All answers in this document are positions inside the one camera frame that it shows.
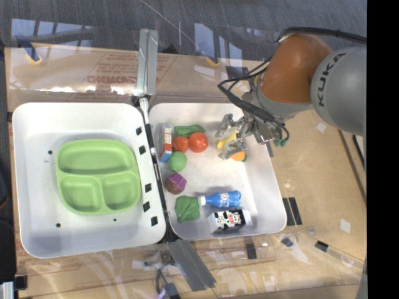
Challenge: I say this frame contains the red tomato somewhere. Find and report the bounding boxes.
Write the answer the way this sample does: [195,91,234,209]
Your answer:
[188,131,209,154]

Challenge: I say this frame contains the green lettuce leaf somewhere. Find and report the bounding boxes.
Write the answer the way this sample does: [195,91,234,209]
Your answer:
[174,195,201,224]

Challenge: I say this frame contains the brown cardboard board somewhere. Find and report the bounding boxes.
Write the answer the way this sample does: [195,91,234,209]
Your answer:
[4,43,368,299]

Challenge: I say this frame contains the green pea pod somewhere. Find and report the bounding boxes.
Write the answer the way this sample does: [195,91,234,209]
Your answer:
[173,124,206,138]

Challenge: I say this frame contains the black and white carton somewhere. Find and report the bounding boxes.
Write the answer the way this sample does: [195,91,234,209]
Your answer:
[206,208,253,235]

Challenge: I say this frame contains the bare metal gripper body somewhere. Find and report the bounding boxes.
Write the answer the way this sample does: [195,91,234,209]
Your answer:
[233,114,283,145]

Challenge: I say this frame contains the yellow banana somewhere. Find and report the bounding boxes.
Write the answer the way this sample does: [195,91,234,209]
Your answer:
[216,131,238,150]

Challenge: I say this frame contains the white plastic tray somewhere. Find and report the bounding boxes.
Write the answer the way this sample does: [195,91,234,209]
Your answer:
[148,102,288,242]
[11,102,167,259]

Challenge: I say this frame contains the green divided plate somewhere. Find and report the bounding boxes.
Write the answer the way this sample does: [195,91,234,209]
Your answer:
[55,138,142,216]

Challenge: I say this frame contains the green lime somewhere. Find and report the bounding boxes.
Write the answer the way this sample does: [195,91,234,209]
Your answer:
[168,151,188,173]

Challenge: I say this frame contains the colourful small carton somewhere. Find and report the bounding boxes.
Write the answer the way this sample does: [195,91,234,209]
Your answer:
[159,126,173,163]

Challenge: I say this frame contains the small orange-red tomato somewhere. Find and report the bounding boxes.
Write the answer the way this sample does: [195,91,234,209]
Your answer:
[171,135,190,154]

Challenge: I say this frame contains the blue bottle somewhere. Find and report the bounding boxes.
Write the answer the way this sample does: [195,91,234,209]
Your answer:
[197,189,243,209]

